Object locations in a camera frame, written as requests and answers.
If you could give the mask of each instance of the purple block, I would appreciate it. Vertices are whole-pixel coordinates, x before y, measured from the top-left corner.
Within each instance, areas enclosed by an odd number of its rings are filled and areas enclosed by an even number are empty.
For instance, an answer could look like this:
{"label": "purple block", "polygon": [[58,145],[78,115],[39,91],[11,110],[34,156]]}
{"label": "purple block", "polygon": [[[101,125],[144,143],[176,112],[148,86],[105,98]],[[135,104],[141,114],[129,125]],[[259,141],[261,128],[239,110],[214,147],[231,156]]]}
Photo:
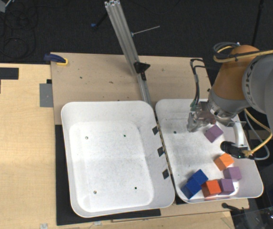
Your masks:
{"label": "purple block", "polygon": [[193,177],[191,177],[187,181],[187,183],[183,187],[181,187],[181,191],[188,199],[190,199],[193,195],[195,195],[201,189],[202,189],[201,185]]}
{"label": "purple block", "polygon": [[205,181],[208,180],[208,177],[204,174],[204,172],[199,169],[197,172],[195,172],[191,178],[194,178],[200,185],[202,185]]}
{"label": "purple block", "polygon": [[232,179],[233,181],[239,181],[242,178],[239,167],[228,167],[223,171],[225,179]]}
{"label": "purple block", "polygon": [[235,191],[232,179],[220,179],[219,185],[222,191],[219,195],[229,195]]}
{"label": "purple block", "polygon": [[214,142],[219,136],[221,136],[223,134],[223,130],[221,130],[219,128],[219,126],[217,125],[213,125],[211,128],[209,128],[206,132],[205,132],[205,136],[207,137],[207,139],[212,143]]}

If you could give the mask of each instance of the orange block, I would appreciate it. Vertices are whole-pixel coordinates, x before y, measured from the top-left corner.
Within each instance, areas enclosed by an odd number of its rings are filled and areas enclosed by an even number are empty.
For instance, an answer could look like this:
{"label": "orange block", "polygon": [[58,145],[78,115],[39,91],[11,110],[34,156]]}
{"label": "orange block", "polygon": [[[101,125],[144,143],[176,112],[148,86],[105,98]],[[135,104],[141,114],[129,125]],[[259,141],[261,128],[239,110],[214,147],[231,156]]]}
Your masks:
{"label": "orange block", "polygon": [[234,162],[232,156],[225,153],[222,154],[220,157],[216,158],[214,160],[214,163],[217,165],[219,170],[225,170],[229,165],[231,165]]}
{"label": "orange block", "polygon": [[218,180],[206,181],[201,185],[201,187],[205,198],[221,193]]}

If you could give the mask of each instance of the blue cube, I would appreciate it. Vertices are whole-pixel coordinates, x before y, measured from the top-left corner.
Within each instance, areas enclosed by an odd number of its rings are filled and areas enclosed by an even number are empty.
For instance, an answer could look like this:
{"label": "blue cube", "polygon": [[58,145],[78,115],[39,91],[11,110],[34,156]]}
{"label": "blue cube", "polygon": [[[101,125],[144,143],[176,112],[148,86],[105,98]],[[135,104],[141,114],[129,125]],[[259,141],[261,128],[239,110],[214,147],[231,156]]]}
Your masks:
{"label": "blue cube", "polygon": [[204,174],[204,172],[201,169],[195,172],[187,181],[189,181],[191,178],[194,178],[200,185],[208,181],[208,177]]}
{"label": "blue cube", "polygon": [[201,185],[193,177],[189,178],[187,183],[181,187],[183,194],[190,199],[193,195],[201,190]]}

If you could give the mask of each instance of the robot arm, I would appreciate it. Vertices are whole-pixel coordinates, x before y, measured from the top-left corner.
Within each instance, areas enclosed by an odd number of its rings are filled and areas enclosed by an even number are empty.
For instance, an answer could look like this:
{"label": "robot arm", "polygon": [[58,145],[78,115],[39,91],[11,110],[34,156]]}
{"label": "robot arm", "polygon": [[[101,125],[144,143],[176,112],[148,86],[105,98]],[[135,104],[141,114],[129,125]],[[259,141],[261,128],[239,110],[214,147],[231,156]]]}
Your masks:
{"label": "robot arm", "polygon": [[[230,55],[218,58],[223,49],[233,48]],[[197,131],[200,127],[215,124],[234,127],[236,144],[225,143],[222,150],[230,146],[241,146],[244,131],[234,118],[245,108],[252,107],[266,114],[273,134],[273,51],[259,51],[249,45],[219,43],[215,46],[215,61],[222,66],[212,86],[207,102],[199,102],[195,112],[190,112],[187,129]]]}

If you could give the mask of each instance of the cube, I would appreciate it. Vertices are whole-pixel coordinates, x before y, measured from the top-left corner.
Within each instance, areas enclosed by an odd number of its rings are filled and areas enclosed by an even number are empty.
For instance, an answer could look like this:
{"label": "cube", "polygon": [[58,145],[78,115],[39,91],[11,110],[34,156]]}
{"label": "cube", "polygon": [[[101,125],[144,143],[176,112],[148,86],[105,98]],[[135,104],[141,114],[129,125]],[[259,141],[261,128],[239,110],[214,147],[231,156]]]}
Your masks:
{"label": "cube", "polygon": [[225,179],[232,179],[233,181],[239,181],[242,178],[239,167],[228,167],[223,171]]}
{"label": "cube", "polygon": [[213,125],[211,128],[209,128],[206,132],[205,132],[205,136],[207,137],[207,139],[213,143],[219,136],[221,136],[223,134],[223,130],[220,129],[220,127],[218,127],[217,125]]}
{"label": "cube", "polygon": [[201,187],[205,198],[218,195],[222,192],[218,180],[206,181]]}
{"label": "cube", "polygon": [[205,181],[208,180],[208,177],[204,174],[204,172],[199,169],[197,172],[195,172],[189,179],[194,178],[200,185],[202,185]]}
{"label": "cube", "polygon": [[230,195],[235,191],[232,179],[220,179],[219,185],[222,191],[219,195]]}
{"label": "cube", "polygon": [[219,168],[219,170],[223,171],[225,170],[229,165],[231,165],[232,163],[234,163],[234,160],[232,158],[232,156],[230,156],[227,153],[222,154],[221,156],[219,156],[218,158],[216,158],[214,160],[214,163],[216,164],[216,166]]}
{"label": "cube", "polygon": [[201,185],[196,181],[195,178],[191,177],[187,183],[181,187],[183,194],[190,199],[193,195],[201,190]]}

